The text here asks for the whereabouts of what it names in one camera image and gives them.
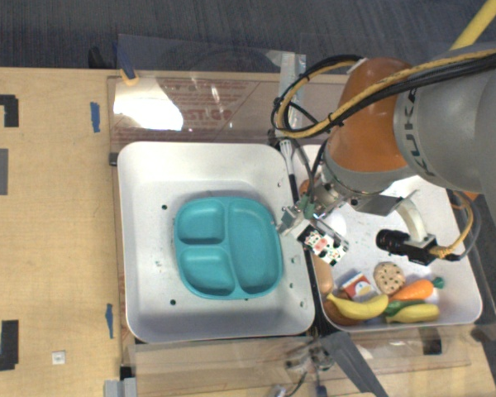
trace plywood surface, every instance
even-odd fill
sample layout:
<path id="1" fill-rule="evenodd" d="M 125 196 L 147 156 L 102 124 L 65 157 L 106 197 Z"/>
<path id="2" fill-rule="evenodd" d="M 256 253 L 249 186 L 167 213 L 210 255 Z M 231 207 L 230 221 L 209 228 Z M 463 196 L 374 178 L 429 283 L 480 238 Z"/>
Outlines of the plywood surface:
<path id="1" fill-rule="evenodd" d="M 3 127 L 8 195 L 0 196 L 0 326 L 19 321 L 19 363 L 0 396 L 101 396 L 118 377 L 119 303 L 105 72 L 0 69 L 19 99 Z M 100 105 L 93 132 L 90 102 Z M 112 304 L 114 338 L 105 311 Z M 66 351 L 64 365 L 51 353 Z"/>

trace yellow cable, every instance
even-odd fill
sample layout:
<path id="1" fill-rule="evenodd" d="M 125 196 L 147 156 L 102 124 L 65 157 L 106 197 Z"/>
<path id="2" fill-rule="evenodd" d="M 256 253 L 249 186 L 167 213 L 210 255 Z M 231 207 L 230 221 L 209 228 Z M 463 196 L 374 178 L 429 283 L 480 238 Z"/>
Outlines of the yellow cable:
<path id="1" fill-rule="evenodd" d="M 412 68 L 400 70 L 399 72 L 395 72 L 394 74 L 391 74 L 390 76 L 387 76 L 385 78 L 382 78 L 380 81 L 377 81 L 376 83 L 370 85 L 368 88 L 366 88 L 364 91 L 361 93 L 356 94 L 352 99 L 347 101 L 345 104 L 341 105 L 337 110 L 335 110 L 333 113 L 331 113 L 327 118 L 325 118 L 323 121 L 320 121 L 319 123 L 312 125 L 310 128 L 308 128 L 305 131 L 300 131 L 300 132 L 293 132 L 293 131 L 287 131 L 287 130 L 282 130 L 282 133 L 285 136 L 291 137 L 291 138 L 308 138 L 310 136 L 313 136 L 323 130 L 325 127 L 328 127 L 332 122 L 334 122 L 342 113 L 344 113 L 347 109 L 353 107 L 357 103 L 359 103 L 361 100 L 364 98 L 368 98 L 371 94 L 376 93 L 389 85 L 396 83 L 402 79 L 407 78 L 410 75 L 417 74 L 419 72 L 422 72 L 423 70 L 428 70 L 428 69 L 434 69 L 438 68 L 441 66 L 445 65 L 450 65 L 453 63 L 457 62 L 462 62 L 465 60 L 471 60 L 471 59 L 481 59 L 484 57 L 487 57 L 489 55 L 494 55 L 496 54 L 496 49 L 492 50 L 481 50 L 481 51 L 475 51 L 473 53 L 465 53 L 463 55 L 458 55 L 455 57 L 448 57 L 445 59 L 439 59 L 439 60 L 433 60 L 432 62 L 426 62 L 422 65 L 417 65 L 413 66 Z M 323 69 L 320 69 L 319 71 L 313 73 L 310 75 L 310 78 L 313 78 L 319 74 L 322 74 L 323 72 L 327 72 L 329 70 L 333 70 L 336 68 L 340 68 L 342 66 L 349 66 L 353 65 L 351 62 L 342 62 L 340 64 L 336 64 L 334 66 L 329 66 Z M 293 88 L 291 88 L 287 94 L 284 96 L 284 100 L 279 106 L 279 109 L 276 113 L 276 125 L 278 128 L 284 128 L 284 111 L 285 108 L 289 105 L 290 101 L 292 100 L 294 94 L 302 87 L 304 84 L 308 82 L 308 78 L 304 78 L 301 81 L 299 81 Z"/>
<path id="2" fill-rule="evenodd" d="M 468 199 L 463 197 L 461 193 L 454 192 L 457 198 L 461 201 L 461 208 L 463 208 L 468 216 L 466 221 L 465 229 L 460 234 L 460 236 L 449 246 L 434 246 L 430 249 L 430 253 L 439 257 L 440 259 L 444 259 L 446 256 L 450 255 L 465 239 L 466 236 L 469 235 L 469 231 L 472 228 L 472 224 L 474 223 L 474 214 L 472 212 L 472 208 L 470 207 L 470 203 Z"/>
<path id="3" fill-rule="evenodd" d="M 485 31 L 489 23 L 496 17 L 496 0 L 487 0 L 480 10 L 475 14 L 472 21 L 461 35 L 455 40 L 450 50 L 460 49 L 472 45 Z"/>

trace orange carrot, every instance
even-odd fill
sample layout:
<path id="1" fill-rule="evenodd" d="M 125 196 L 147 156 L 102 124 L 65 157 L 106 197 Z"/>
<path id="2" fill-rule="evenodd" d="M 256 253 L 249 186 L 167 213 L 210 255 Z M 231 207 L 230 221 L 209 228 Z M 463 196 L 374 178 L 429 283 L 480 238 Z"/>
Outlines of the orange carrot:
<path id="1" fill-rule="evenodd" d="M 416 280 L 415 282 L 402 287 L 401 290 L 392 295 L 389 300 L 427 299 L 432 295 L 434 287 L 442 288 L 442 282 L 441 278 L 435 278 L 433 281 Z"/>

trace black tape mark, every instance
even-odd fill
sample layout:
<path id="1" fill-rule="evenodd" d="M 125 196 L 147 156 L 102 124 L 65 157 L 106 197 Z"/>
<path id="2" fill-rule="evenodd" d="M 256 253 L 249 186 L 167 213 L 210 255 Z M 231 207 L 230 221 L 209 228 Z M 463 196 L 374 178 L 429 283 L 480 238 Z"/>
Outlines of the black tape mark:
<path id="1" fill-rule="evenodd" d="M 440 355 L 443 353 L 441 335 L 437 328 L 419 328 L 422 339 L 422 354 Z"/>
<path id="2" fill-rule="evenodd" d="M 110 153 L 108 155 L 108 164 L 110 166 L 117 166 L 117 157 L 119 156 L 119 153 Z"/>
<path id="3" fill-rule="evenodd" d="M 0 106 L 3 106 L 5 128 L 18 128 L 18 98 L 13 94 L 0 94 Z"/>
<path id="4" fill-rule="evenodd" d="M 0 371 L 11 371 L 18 363 L 18 321 L 2 321 Z"/>

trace blue tape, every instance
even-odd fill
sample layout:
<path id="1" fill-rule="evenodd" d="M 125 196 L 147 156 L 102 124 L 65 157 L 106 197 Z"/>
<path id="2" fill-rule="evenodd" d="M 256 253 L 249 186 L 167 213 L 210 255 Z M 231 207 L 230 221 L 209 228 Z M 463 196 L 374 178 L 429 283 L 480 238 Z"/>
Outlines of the blue tape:
<path id="1" fill-rule="evenodd" d="M 110 303 L 107 303 L 105 319 L 107 320 L 108 334 L 110 335 L 110 339 L 112 340 L 114 338 L 114 315 L 112 314 L 112 305 Z"/>
<path id="2" fill-rule="evenodd" d="M 101 115 L 99 114 L 99 105 L 97 103 L 90 102 L 90 117 L 92 118 L 93 131 L 100 132 Z"/>

